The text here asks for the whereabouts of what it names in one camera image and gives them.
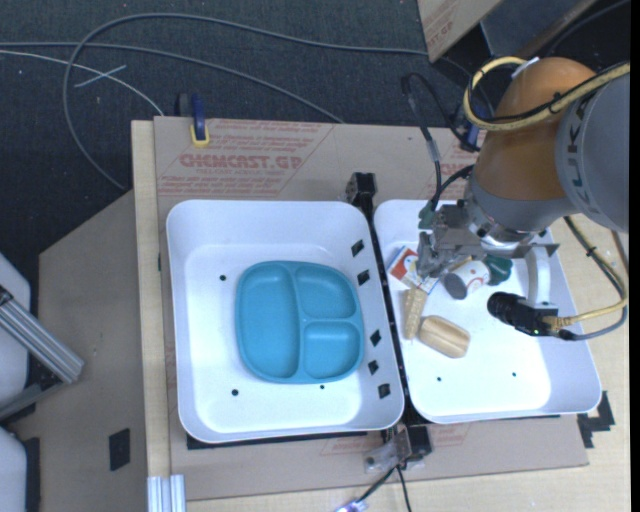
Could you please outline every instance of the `blue divided plate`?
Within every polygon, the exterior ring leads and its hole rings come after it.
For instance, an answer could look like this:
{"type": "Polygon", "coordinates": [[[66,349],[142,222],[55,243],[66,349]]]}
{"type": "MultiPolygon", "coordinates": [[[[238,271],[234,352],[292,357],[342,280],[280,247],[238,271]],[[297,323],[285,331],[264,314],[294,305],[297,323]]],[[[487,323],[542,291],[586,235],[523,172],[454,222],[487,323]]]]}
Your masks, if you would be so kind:
{"type": "Polygon", "coordinates": [[[245,270],[236,292],[236,337],[247,368],[274,382],[342,379],[364,352],[353,285],[315,263],[269,261],[245,270]]]}

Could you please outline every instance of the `wooden table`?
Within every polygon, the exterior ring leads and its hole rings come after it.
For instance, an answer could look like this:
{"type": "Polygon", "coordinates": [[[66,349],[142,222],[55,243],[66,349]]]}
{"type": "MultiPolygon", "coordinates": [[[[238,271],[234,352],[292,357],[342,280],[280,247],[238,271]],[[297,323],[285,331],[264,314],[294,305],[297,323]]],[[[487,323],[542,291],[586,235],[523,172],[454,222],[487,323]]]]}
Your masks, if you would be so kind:
{"type": "MultiPolygon", "coordinates": [[[[135,215],[138,248],[140,320],[143,358],[147,466],[149,476],[171,474],[167,412],[161,282],[158,272],[159,233],[154,171],[153,123],[132,125],[135,215]]],[[[578,217],[579,225],[601,253],[625,273],[624,254],[614,235],[578,217]]],[[[615,291],[584,257],[563,223],[552,226],[561,244],[560,258],[579,312],[617,300],[615,291]]],[[[602,328],[611,318],[590,321],[585,330],[602,328]]],[[[630,510],[629,331],[624,328],[590,343],[603,389],[608,392],[616,425],[595,434],[586,467],[524,473],[410,482],[414,511],[456,510],[630,510]]],[[[231,499],[192,501],[190,512],[281,511],[329,512],[362,494],[365,487],[271,494],[231,499]]],[[[404,510],[398,483],[389,483],[368,500],[371,510],[404,510]]]]}

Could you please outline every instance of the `blue clamp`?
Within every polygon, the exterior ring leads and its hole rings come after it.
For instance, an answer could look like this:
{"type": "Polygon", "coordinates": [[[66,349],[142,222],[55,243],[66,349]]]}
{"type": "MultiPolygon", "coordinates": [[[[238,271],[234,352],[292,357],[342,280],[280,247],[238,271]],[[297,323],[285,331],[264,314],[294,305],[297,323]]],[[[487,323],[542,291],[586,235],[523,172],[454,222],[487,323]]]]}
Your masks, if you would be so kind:
{"type": "Polygon", "coordinates": [[[191,108],[193,110],[193,124],[190,126],[191,141],[198,148],[207,147],[210,139],[204,115],[204,103],[197,94],[191,95],[191,108]]]}

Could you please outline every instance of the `green object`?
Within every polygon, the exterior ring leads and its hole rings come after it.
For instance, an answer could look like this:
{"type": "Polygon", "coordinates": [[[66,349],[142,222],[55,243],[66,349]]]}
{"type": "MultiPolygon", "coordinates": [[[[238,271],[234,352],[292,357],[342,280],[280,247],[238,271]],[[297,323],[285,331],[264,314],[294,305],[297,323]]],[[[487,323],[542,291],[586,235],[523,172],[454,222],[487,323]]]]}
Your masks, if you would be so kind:
{"type": "Polygon", "coordinates": [[[431,209],[431,201],[427,201],[427,204],[420,210],[418,216],[420,217],[420,223],[418,224],[418,229],[429,229],[431,227],[431,222],[435,217],[436,212],[431,209]]]}
{"type": "Polygon", "coordinates": [[[496,286],[500,283],[504,283],[509,276],[511,276],[511,268],[513,267],[513,261],[508,258],[500,258],[499,256],[493,256],[489,254],[482,260],[489,269],[489,284],[490,286],[496,286]]]}

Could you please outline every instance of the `cardboard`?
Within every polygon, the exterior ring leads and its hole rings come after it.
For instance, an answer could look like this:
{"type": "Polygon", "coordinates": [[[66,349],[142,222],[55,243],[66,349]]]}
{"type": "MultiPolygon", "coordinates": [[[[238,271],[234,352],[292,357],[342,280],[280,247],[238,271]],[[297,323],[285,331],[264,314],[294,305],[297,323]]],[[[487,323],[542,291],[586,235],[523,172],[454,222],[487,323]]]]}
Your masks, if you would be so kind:
{"type": "Polygon", "coordinates": [[[429,60],[442,57],[502,0],[418,0],[429,60]]]}
{"type": "MultiPolygon", "coordinates": [[[[187,118],[154,120],[171,472],[185,476],[189,500],[371,483],[376,473],[366,471],[364,459],[382,444],[380,432],[231,446],[188,444],[177,411],[165,221],[174,205],[195,197],[340,200],[356,171],[375,173],[376,205],[392,198],[426,199],[435,190],[435,174],[420,130],[212,119],[212,143],[202,149],[192,146],[189,123],[187,118]]],[[[475,156],[459,149],[448,130],[433,129],[432,135],[442,156],[443,179],[474,162],[475,156]]],[[[443,199],[460,197],[463,187],[464,182],[455,183],[443,199]]],[[[588,462],[574,415],[430,424],[428,429],[433,452],[406,472],[408,480],[588,462]]]]}

